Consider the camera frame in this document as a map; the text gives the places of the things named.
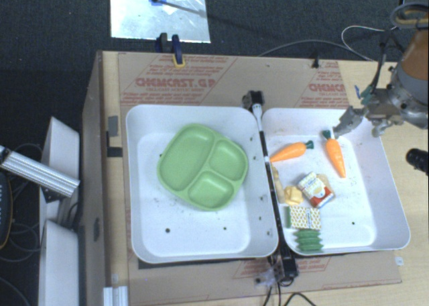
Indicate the brown cardboard board red print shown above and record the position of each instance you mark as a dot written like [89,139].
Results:
[187,80]

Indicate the green stick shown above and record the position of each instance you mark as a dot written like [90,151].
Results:
[287,217]

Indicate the white plastic tray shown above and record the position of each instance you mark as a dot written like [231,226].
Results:
[167,224]
[355,210]

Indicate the black cylinder on white bracket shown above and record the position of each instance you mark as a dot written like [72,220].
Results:
[418,159]

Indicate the thin black and white rod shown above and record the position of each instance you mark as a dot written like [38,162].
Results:
[264,147]

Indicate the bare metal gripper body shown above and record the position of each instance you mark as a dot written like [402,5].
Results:
[385,106]

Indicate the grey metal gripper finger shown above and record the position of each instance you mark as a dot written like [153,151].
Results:
[350,114]
[342,127]

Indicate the yellow toy food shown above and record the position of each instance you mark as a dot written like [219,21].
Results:
[294,195]

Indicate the green ribbed toy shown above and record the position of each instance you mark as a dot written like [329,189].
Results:
[309,241]

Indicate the green divided plate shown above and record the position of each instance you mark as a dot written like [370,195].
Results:
[197,163]

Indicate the orange carrot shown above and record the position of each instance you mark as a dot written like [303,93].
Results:
[290,152]
[335,153]

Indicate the red and white carton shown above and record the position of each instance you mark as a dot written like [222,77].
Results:
[315,189]

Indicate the beige toy bread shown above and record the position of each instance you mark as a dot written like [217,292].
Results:
[277,184]

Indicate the yellow patterned packet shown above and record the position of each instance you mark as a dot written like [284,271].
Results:
[305,217]

